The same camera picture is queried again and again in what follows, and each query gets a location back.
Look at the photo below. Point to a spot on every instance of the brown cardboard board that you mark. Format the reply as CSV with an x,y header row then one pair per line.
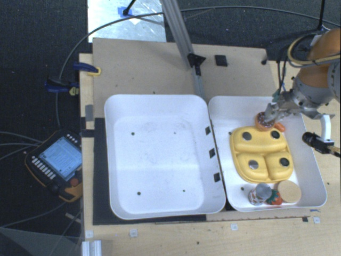
x,y
149,68

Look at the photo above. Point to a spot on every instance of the orange and green toy vegetable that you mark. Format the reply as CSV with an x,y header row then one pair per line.
x,y
275,198

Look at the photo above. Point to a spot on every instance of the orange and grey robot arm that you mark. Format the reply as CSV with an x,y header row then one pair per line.
x,y
319,76

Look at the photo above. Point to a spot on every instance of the orange carrot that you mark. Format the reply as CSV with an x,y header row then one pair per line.
x,y
280,127

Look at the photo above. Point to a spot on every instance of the white plastic tray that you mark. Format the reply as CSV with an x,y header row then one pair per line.
x,y
306,164
160,156

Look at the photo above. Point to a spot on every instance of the black cylinder on white bracket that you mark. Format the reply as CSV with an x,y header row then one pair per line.
x,y
318,140

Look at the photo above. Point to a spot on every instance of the brown sprinkled doughnut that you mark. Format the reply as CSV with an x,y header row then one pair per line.
x,y
262,125

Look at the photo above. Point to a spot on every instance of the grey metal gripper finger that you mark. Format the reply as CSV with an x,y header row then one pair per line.
x,y
280,116
270,112

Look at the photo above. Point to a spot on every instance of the black block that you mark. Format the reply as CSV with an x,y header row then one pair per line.
x,y
221,60

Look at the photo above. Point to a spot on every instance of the round tan biscuit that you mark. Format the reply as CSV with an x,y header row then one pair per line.
x,y
290,192

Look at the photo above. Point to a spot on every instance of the yellow divided plate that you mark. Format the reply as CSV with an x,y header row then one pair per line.
x,y
262,156

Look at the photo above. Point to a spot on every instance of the small silver-topped can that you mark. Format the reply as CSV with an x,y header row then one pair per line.
x,y
259,195

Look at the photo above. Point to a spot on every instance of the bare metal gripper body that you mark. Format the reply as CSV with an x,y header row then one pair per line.
x,y
291,103

